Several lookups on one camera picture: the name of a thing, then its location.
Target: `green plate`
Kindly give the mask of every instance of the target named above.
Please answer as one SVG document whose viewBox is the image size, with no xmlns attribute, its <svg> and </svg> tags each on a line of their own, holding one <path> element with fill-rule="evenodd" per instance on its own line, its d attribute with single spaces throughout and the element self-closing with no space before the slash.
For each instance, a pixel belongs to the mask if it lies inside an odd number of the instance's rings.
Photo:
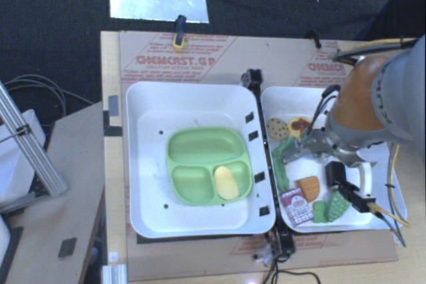
<svg viewBox="0 0 426 284">
<path fill-rule="evenodd" d="M 174 193 L 189 205 L 215 205 L 235 202 L 252 189 L 252 167 L 246 145 L 233 129 L 204 126 L 178 130 L 166 144 L 168 176 Z M 216 193 L 213 173 L 227 167 L 240 196 L 222 199 Z"/>
</svg>

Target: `blue clamp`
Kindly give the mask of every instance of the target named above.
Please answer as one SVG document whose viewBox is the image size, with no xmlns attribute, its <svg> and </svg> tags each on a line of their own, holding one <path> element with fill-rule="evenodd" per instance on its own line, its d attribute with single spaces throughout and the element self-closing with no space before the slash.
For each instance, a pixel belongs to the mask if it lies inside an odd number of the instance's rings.
<svg viewBox="0 0 426 284">
<path fill-rule="evenodd" d="M 177 20 L 174 22 L 173 47 L 175 49 L 181 49 L 182 47 L 184 47 L 185 24 L 186 24 L 186 17 L 184 15 L 179 15 Z"/>
</svg>

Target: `person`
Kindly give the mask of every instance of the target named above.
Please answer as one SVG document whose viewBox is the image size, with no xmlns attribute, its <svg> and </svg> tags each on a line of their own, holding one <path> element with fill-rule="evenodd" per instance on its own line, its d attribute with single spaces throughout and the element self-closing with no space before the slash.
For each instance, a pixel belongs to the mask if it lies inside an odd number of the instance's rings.
<svg viewBox="0 0 426 284">
<path fill-rule="evenodd" d="M 355 36 L 357 41 L 421 37 L 425 34 L 425 0 L 388 0 L 376 17 Z"/>
</svg>

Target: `robotic hand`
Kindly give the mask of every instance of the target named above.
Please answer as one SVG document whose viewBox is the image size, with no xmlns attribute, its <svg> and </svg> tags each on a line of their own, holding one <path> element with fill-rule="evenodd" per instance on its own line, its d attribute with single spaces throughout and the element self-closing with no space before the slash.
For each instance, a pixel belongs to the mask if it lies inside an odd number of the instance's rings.
<svg viewBox="0 0 426 284">
<path fill-rule="evenodd" d="M 377 142 L 414 144 L 425 163 L 425 36 L 389 59 L 355 65 L 327 116 L 336 150 Z"/>
</svg>

